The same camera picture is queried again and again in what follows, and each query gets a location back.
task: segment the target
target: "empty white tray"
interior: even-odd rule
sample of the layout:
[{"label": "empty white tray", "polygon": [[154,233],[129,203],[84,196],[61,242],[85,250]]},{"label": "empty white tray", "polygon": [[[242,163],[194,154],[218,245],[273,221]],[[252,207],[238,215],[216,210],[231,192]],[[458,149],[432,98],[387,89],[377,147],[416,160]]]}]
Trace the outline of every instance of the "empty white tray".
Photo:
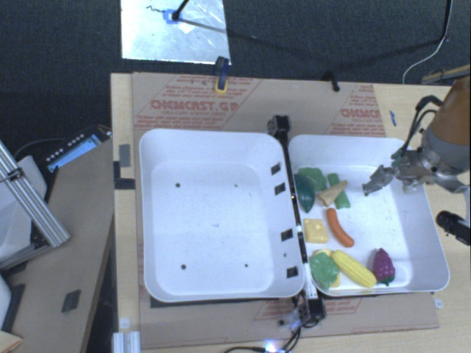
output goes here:
[{"label": "empty white tray", "polygon": [[163,302],[290,297],[304,283],[283,150],[174,129],[140,142],[144,280]]},{"label": "empty white tray", "polygon": [[391,155],[403,142],[394,138],[299,135],[289,145],[294,174],[303,167],[320,168],[324,175],[337,173],[346,179],[351,208],[337,210],[340,224],[355,240],[344,248],[330,231],[326,207],[316,200],[302,218],[321,218],[330,239],[325,244],[307,243],[311,256],[318,249],[342,249],[369,268],[377,249],[385,249],[396,268],[396,279],[371,289],[361,288],[341,275],[341,285],[324,291],[329,296],[436,291],[447,286],[450,272],[436,231],[423,186],[404,193],[402,182],[365,196],[361,185],[379,165],[389,166]]}]

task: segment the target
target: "metal plate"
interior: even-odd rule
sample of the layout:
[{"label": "metal plate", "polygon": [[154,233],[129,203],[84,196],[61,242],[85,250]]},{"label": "metal plate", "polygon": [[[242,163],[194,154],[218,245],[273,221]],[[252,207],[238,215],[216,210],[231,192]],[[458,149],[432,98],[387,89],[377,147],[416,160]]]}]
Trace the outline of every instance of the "metal plate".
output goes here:
[{"label": "metal plate", "polygon": [[230,59],[222,0],[190,0],[177,23],[164,11],[183,0],[121,0],[122,57],[214,64]]}]

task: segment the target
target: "cardboard sheet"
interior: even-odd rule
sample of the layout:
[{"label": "cardboard sheet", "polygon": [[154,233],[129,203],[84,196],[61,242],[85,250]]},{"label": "cardboard sheet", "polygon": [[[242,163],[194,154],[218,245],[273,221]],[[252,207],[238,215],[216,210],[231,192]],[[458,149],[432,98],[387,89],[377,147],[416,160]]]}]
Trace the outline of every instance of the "cardboard sheet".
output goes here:
[{"label": "cardboard sheet", "polygon": [[[138,143],[149,129],[264,132],[273,115],[289,115],[299,134],[384,137],[371,85],[229,78],[226,94],[213,76],[133,74],[134,148],[141,347],[156,349],[210,343],[284,339],[278,321],[294,309],[291,299],[164,304],[143,282],[142,211]],[[328,299],[327,318],[303,336],[428,329],[439,326],[429,293]]]}]

